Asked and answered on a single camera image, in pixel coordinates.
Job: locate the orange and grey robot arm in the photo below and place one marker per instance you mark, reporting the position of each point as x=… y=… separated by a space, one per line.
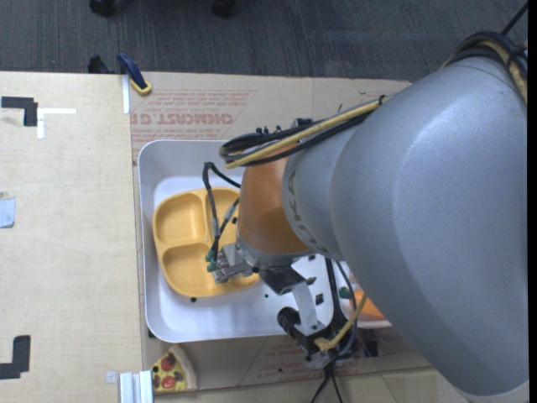
x=419 y=208

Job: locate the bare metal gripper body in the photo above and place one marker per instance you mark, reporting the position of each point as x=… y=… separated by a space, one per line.
x=235 y=263

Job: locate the orange carrot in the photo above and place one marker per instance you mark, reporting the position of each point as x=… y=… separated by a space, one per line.
x=371 y=311

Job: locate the white plastic tray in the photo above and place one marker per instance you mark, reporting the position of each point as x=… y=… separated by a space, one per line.
x=210 y=317
x=345 y=277

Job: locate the yellow divided plate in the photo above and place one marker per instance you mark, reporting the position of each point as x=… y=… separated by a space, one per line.
x=180 y=225

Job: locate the brown cardboard board red print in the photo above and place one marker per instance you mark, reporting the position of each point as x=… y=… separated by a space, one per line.
x=189 y=111

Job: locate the toy pizza slice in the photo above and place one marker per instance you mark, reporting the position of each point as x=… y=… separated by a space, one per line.
x=168 y=372

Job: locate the black cylinder on white bracket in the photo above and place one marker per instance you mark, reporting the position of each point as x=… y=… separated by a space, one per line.
x=308 y=309

